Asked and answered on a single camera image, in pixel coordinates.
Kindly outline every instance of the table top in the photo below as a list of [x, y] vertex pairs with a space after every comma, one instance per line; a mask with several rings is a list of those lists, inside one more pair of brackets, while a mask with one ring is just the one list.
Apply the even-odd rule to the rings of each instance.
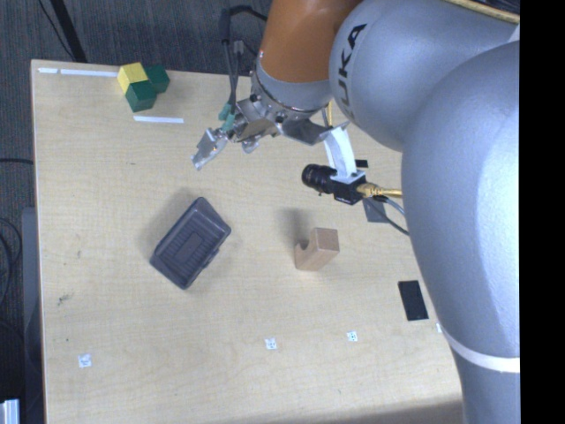
[[[460, 422], [409, 238], [301, 182], [328, 163], [323, 144], [229, 144], [196, 171], [227, 76], [169, 71], [154, 107], [132, 113], [117, 71], [31, 63], [47, 422]], [[240, 99], [249, 88], [241, 78]], [[348, 132], [367, 179], [400, 188], [401, 155]], [[200, 196], [232, 231], [181, 290], [149, 258]], [[298, 270], [294, 246], [314, 227], [337, 230], [340, 253]], [[420, 281], [430, 319], [407, 321], [405, 280]]]

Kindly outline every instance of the wooden block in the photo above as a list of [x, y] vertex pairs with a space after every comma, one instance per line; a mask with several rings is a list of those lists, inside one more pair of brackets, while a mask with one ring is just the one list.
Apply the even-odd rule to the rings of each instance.
[[127, 88], [125, 98], [135, 112], [152, 108], [157, 94], [149, 80], [136, 81]]
[[167, 71], [165, 68], [160, 64], [156, 64], [153, 66], [148, 66], [145, 68], [145, 72], [149, 78], [149, 81], [155, 88], [156, 93], [164, 93], [167, 91], [167, 87], [169, 86], [169, 75], [167, 75]]
[[141, 63], [126, 64], [120, 67], [120, 70], [117, 73], [117, 81], [119, 82], [122, 91], [124, 91], [124, 94], [127, 93], [127, 90], [132, 83], [145, 80], [149, 80], [149, 78]]
[[294, 264], [299, 270], [316, 271], [324, 267], [339, 253], [337, 230], [314, 228], [308, 246], [294, 247]]

